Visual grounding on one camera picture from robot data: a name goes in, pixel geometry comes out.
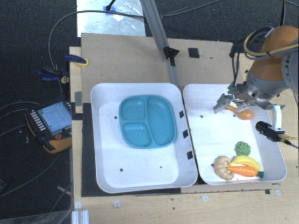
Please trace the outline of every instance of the red button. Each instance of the red button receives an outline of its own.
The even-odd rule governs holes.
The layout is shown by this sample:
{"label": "red button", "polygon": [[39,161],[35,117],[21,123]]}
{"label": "red button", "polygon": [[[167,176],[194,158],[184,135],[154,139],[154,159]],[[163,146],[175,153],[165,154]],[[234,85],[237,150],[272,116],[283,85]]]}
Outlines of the red button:
{"label": "red button", "polygon": [[62,134],[61,133],[55,134],[54,138],[55,138],[55,140],[61,140]]}

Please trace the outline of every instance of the beige toy food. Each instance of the beige toy food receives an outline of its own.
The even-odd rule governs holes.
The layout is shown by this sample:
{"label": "beige toy food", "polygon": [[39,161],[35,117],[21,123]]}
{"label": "beige toy food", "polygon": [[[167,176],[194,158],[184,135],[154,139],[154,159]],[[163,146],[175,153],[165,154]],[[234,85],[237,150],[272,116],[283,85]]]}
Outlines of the beige toy food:
{"label": "beige toy food", "polygon": [[233,172],[229,172],[226,167],[230,163],[230,159],[227,156],[219,156],[214,163],[215,173],[222,179],[227,181],[234,177]]}

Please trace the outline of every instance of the orange carrot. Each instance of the orange carrot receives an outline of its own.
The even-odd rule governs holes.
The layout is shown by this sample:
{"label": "orange carrot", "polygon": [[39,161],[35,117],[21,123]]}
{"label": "orange carrot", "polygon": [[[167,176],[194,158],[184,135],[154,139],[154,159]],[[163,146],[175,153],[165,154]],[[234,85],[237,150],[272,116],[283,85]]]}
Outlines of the orange carrot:
{"label": "orange carrot", "polygon": [[258,172],[255,168],[249,166],[229,166],[226,167],[227,171],[240,174],[245,177],[260,176],[263,177],[263,172]]}

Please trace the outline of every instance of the black floor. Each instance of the black floor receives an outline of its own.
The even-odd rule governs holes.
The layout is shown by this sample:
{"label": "black floor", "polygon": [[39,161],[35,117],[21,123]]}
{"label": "black floor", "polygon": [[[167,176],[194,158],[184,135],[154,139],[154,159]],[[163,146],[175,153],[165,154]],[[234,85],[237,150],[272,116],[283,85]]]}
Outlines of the black floor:
{"label": "black floor", "polygon": [[[190,9],[214,0],[156,0],[161,14]],[[299,4],[299,0],[288,0]],[[282,1],[223,0],[173,17],[164,17],[169,38],[233,42],[265,26],[279,26]],[[50,67],[47,44],[50,30],[64,15],[76,11],[76,0],[0,0],[0,108],[16,101],[44,102],[59,95],[57,82],[41,81],[38,71]],[[298,27],[298,7],[287,4],[285,24]],[[54,63],[67,70],[63,55],[69,46],[80,45],[76,37],[75,16],[64,20],[52,38]],[[68,96],[68,87],[63,86]],[[0,110],[0,117],[11,110],[32,105],[15,105]],[[0,119],[0,135],[24,124],[24,112]],[[69,152],[51,155],[45,152],[24,127],[0,138],[0,179],[10,182],[0,197],[0,220],[48,213],[70,184]],[[53,161],[43,175],[24,187]],[[66,210],[70,197],[63,196],[54,211]]]}

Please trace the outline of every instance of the orange controller handle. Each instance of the orange controller handle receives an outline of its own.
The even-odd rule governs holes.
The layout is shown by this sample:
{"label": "orange controller handle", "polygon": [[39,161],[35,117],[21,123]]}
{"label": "orange controller handle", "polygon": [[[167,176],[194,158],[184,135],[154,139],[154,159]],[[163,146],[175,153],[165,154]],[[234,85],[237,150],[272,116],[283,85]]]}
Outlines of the orange controller handle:
{"label": "orange controller handle", "polygon": [[240,119],[251,119],[253,117],[253,113],[250,110],[244,110],[242,112],[238,112],[237,108],[229,105],[225,108],[226,110],[230,110],[234,112]]}

